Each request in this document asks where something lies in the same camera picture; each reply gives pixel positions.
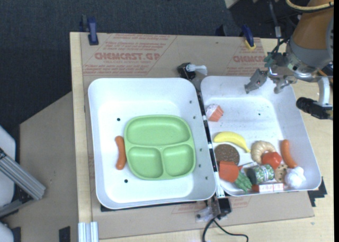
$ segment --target green plate compartment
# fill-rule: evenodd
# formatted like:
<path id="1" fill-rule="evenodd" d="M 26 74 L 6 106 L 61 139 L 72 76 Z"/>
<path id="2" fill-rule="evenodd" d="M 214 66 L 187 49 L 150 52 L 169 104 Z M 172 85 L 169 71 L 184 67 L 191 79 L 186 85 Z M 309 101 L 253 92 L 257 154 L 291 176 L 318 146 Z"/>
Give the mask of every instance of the green plate compartment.
<path id="1" fill-rule="evenodd" d="M 139 178 L 179 178 L 195 168 L 191 129 L 178 116 L 135 117 L 126 124 L 124 141 L 128 165 Z"/>

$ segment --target dark carpet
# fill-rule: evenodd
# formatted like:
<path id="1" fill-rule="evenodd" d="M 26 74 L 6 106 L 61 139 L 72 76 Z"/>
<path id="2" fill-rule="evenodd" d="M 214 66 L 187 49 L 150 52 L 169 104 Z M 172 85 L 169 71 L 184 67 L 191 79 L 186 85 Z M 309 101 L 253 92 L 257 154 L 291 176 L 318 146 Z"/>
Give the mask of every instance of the dark carpet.
<path id="1" fill-rule="evenodd" d="M 72 90 L 69 33 L 81 15 L 98 32 L 274 38 L 267 0 L 0 0 L 0 125 L 11 130 Z M 286 13 L 277 4 L 277 14 Z"/>

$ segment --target blue clamp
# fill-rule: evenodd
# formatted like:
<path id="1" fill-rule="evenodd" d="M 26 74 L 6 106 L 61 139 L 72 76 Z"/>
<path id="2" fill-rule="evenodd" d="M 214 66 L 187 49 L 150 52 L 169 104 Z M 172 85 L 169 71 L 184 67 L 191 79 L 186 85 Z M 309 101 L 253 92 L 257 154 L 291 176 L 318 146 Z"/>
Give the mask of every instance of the blue clamp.
<path id="1" fill-rule="evenodd" d="M 94 17 L 89 17 L 87 19 L 87 26 L 90 32 L 88 35 L 88 41 L 90 42 L 90 45 L 98 45 L 99 40 L 97 39 L 96 35 L 96 21 Z"/>
<path id="2" fill-rule="evenodd" d="M 247 47 L 249 47 L 251 50 L 255 49 L 256 46 L 254 44 L 252 32 L 246 24 L 242 25 L 242 33 L 246 37 L 245 43 L 246 43 Z"/>

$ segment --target white object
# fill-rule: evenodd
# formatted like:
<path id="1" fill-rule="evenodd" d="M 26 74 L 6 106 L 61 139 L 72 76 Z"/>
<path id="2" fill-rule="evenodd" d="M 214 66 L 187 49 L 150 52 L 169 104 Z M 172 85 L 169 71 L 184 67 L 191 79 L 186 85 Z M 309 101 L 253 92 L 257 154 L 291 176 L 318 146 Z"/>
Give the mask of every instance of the white object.
<path id="1" fill-rule="evenodd" d="M 92 124 L 95 184 L 98 200 L 109 209 L 207 200 L 216 191 L 196 89 L 182 78 L 100 78 L 88 88 Z M 116 169 L 116 136 L 141 115 L 169 114 L 184 119 L 196 149 L 194 171 L 181 178 L 149 181 L 128 167 Z"/>
<path id="2" fill-rule="evenodd" d="M 15 160 L 15 140 L 0 126 L 0 147 Z M 0 208 L 12 201 L 14 195 L 14 182 L 0 171 Z"/>
<path id="3" fill-rule="evenodd" d="M 208 121 L 211 139 L 222 131 L 242 135 L 250 148 L 257 140 L 265 140 L 280 153 L 280 141 L 288 139 L 293 144 L 293 158 L 304 169 L 304 181 L 298 189 L 284 191 L 314 190 L 320 186 L 322 177 L 309 137 L 296 107 L 292 86 L 275 94 L 274 84 L 267 81 L 259 89 L 246 94 L 244 86 L 248 77 L 208 76 L 201 82 L 204 105 L 219 104 L 225 115 L 218 122 Z M 252 162 L 251 153 L 235 146 L 240 154 L 239 165 Z M 221 186 L 232 196 L 252 195 L 238 189 L 234 184 L 221 180 Z"/>
<path id="4" fill-rule="evenodd" d="M 304 170 L 301 167 L 288 168 L 285 175 L 285 183 L 287 186 L 298 189 L 301 184 L 306 181 Z"/>
<path id="5" fill-rule="evenodd" d="M 203 75 L 207 75 L 207 67 L 205 65 L 194 65 L 194 64 L 188 64 L 186 66 L 187 71 L 198 71 Z"/>
<path id="6" fill-rule="evenodd" d="M 264 183 L 258 185 L 260 193 L 273 193 L 273 192 L 282 192 L 284 191 L 283 183 Z"/>
<path id="7" fill-rule="evenodd" d="M 1 242 L 14 241 L 13 232 L 8 227 L 3 225 L 1 222 L 0 222 L 0 241 Z"/>

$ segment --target toy tomato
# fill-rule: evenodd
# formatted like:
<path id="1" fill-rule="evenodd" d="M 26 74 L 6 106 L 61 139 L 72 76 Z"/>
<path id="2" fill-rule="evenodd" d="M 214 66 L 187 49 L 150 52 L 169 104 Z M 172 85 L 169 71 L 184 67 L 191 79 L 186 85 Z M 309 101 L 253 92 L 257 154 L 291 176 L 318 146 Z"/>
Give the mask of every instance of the toy tomato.
<path id="1" fill-rule="evenodd" d="M 270 164 L 272 169 L 275 170 L 280 165 L 282 157 L 276 151 L 274 151 L 263 154 L 261 161 L 262 164 Z"/>

